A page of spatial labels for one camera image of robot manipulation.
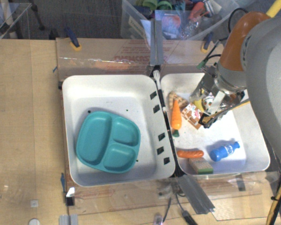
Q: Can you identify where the thin black and white rod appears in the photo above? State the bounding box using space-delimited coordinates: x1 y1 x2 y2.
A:
152 70 179 173

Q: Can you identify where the pink and brown printed carton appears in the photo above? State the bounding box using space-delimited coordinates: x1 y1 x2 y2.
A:
181 103 205 131

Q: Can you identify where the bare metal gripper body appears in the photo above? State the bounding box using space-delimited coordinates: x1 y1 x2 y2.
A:
196 64 220 94

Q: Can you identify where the teal divided plate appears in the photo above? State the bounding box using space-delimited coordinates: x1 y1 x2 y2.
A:
75 111 141 174

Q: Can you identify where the orange toy sausage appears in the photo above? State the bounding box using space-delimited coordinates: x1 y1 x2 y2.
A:
177 150 205 159

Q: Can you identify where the blue plastic bottle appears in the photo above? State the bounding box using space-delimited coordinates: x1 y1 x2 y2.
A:
209 141 241 162

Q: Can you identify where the tan and green toy block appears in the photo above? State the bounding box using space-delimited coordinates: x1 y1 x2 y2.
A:
188 157 214 175

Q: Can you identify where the white printed can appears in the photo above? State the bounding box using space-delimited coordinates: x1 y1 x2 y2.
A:
202 93 215 112

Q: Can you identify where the white plastic tray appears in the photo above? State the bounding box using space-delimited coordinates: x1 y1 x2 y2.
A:
160 73 271 176
62 75 176 188

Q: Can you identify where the tan toy pizza slice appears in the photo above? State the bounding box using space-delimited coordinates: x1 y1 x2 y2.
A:
168 91 189 112

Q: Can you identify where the orange toy carrot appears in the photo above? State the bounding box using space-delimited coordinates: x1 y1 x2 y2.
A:
170 99 183 137

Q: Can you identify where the yellow banana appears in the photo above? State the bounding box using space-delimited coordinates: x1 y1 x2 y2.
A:
192 98 206 113

